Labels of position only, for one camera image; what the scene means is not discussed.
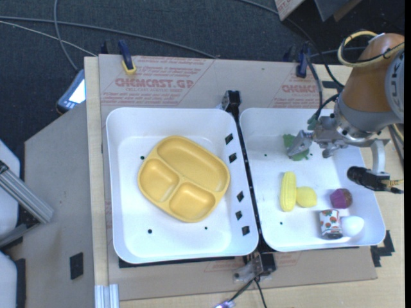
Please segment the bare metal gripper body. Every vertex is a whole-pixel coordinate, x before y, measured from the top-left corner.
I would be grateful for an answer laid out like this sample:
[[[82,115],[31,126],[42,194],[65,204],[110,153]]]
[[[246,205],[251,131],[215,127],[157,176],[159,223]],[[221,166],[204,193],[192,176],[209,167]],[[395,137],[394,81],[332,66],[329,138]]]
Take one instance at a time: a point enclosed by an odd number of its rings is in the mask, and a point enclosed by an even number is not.
[[[377,115],[320,116],[315,124],[312,139],[321,148],[369,146],[371,137],[380,130]]]

